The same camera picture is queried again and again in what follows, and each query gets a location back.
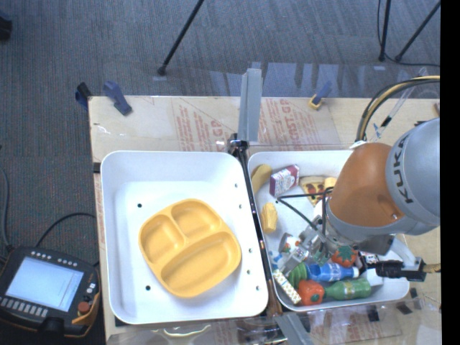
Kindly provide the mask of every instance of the plastic bottle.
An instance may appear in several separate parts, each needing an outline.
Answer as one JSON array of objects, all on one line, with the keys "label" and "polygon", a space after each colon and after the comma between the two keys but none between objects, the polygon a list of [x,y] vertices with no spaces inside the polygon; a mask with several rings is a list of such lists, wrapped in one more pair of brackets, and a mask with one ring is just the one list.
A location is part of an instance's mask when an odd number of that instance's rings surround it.
[{"label": "plastic bottle", "polygon": [[367,298],[371,295],[371,285],[366,278],[360,277],[356,280],[337,281],[331,286],[325,287],[324,291],[324,298],[336,300]]},{"label": "plastic bottle", "polygon": [[322,266],[316,263],[305,263],[305,265],[308,278],[315,281],[339,281],[359,276],[358,267],[343,267],[339,263],[325,263]]}]

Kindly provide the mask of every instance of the yellow divided plate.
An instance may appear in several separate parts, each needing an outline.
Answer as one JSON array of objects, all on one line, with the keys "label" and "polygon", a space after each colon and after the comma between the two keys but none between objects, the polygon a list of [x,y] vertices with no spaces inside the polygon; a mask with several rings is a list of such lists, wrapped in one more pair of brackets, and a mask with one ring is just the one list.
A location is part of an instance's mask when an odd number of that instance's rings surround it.
[{"label": "yellow divided plate", "polygon": [[219,284],[239,265],[238,240],[207,203],[185,199],[149,217],[139,247],[162,285],[181,298]]}]

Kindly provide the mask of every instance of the black tripod leg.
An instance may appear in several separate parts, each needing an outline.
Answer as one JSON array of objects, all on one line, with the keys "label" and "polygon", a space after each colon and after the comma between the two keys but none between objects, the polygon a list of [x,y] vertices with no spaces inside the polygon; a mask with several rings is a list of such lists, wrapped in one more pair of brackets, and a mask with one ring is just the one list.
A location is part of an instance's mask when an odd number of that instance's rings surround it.
[{"label": "black tripod leg", "polygon": [[174,45],[172,46],[172,48],[170,50],[170,53],[167,54],[167,57],[166,57],[165,61],[163,62],[162,66],[158,69],[158,71],[157,71],[158,74],[160,74],[160,75],[166,74],[167,65],[169,64],[171,58],[173,57],[174,52],[177,50],[177,48],[178,48],[178,46],[180,44],[180,41],[182,41],[182,38],[184,38],[185,33],[187,33],[187,30],[188,30],[189,26],[192,24],[193,19],[195,18],[195,15],[198,13],[198,10],[200,10],[201,5],[203,4],[203,2],[204,2],[204,0],[198,0],[198,2],[196,3],[195,8],[192,11],[192,14],[188,17],[187,22],[185,23],[184,27],[182,28],[182,31],[180,31],[179,37],[174,42]]},{"label": "black tripod leg", "polygon": [[441,6],[441,0],[438,1],[438,3],[435,5],[433,10],[430,11],[430,14],[427,15],[423,23],[419,26],[417,31],[414,33],[414,35],[410,38],[408,43],[404,46],[404,48],[401,50],[399,54],[396,55],[395,60],[396,61],[401,61],[401,58],[403,57],[404,53],[408,50],[408,48],[412,45],[412,42],[417,38],[417,36],[422,32],[422,29],[425,28],[426,24],[430,21],[431,17],[436,13],[436,10],[439,9]]},{"label": "black tripod leg", "polygon": [[0,10],[0,41],[7,40],[12,34],[13,23],[12,20]]},{"label": "black tripod leg", "polygon": [[390,7],[391,7],[391,0],[387,0],[387,7],[385,8],[385,20],[383,21],[383,35],[382,35],[382,43],[380,44],[379,61],[385,60],[385,45],[387,44],[387,30],[388,30],[388,21],[390,20]]}]

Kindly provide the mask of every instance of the orange toy vegetable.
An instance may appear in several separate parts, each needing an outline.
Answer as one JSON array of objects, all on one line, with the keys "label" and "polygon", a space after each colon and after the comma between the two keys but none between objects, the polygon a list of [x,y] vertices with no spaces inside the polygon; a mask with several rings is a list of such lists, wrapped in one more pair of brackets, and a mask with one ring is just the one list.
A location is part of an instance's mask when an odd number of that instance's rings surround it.
[{"label": "orange toy vegetable", "polygon": [[324,297],[324,287],[314,280],[299,281],[297,292],[303,305],[321,304]]},{"label": "orange toy vegetable", "polygon": [[344,267],[351,267],[354,264],[354,261],[357,260],[357,257],[357,250],[352,249],[348,245],[343,245],[336,250],[331,257],[331,261]]}]

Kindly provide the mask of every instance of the green bottle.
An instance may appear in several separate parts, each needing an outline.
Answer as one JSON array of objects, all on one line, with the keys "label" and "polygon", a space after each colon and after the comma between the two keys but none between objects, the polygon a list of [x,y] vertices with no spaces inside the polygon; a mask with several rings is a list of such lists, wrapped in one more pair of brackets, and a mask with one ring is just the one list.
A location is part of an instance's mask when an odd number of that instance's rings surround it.
[{"label": "green bottle", "polygon": [[371,295],[371,285],[364,277],[356,280],[336,281],[331,286],[324,288],[324,298],[336,300],[367,298],[369,295]]}]

